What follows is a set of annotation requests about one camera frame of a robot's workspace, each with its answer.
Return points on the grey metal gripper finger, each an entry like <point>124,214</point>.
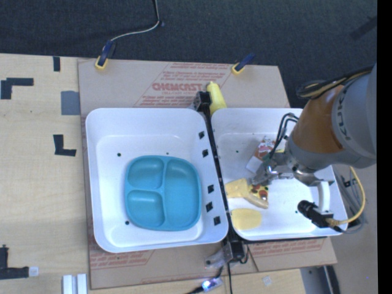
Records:
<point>255,181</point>
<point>266,184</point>

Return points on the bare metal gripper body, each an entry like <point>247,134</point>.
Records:
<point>280,168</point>

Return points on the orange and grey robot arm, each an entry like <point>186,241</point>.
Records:
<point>324,124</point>

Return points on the toy pizza slice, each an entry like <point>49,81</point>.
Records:
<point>242,190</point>

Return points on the red and white packet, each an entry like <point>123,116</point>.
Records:
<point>261,152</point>

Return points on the yellow oval biscuit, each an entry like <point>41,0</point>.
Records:
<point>246,219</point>

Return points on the thin black rod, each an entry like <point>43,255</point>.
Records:
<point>218,167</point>

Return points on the white plastic tray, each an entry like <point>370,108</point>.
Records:
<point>110,170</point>
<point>291,222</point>

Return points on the blue divided plate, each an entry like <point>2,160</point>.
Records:
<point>162,194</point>

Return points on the brown cardboard board, red print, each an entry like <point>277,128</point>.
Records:
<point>128,84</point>

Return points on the black cylinder on white bracket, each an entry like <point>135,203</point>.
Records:
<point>318,213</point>

